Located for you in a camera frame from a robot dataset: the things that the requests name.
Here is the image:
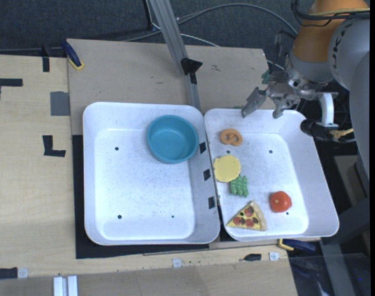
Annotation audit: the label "orange pretzel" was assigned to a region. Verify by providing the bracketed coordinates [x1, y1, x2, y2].
[219, 128, 244, 147]

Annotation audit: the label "black cylinder on white bracket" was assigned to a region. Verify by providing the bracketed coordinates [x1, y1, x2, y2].
[299, 92, 339, 142]

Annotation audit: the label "pizza slice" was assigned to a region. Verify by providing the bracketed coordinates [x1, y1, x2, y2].
[225, 199, 268, 232]

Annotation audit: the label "yellow round biscuit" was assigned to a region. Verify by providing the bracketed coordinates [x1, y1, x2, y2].
[212, 154, 242, 184]

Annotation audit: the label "white plastic tray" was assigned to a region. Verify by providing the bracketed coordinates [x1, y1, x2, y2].
[203, 107, 340, 243]
[82, 101, 221, 247]

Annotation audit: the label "green pea pods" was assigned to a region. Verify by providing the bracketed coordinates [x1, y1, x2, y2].
[229, 175, 250, 199]

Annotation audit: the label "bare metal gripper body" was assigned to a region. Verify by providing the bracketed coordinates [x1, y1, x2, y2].
[265, 71, 329, 108]

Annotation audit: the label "pale wood board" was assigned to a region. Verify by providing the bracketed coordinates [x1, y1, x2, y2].
[66, 38, 290, 278]

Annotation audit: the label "red tomato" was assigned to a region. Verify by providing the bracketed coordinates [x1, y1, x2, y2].
[269, 191, 293, 213]

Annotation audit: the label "blue bowl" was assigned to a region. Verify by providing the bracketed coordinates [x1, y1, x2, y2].
[146, 114, 200, 165]

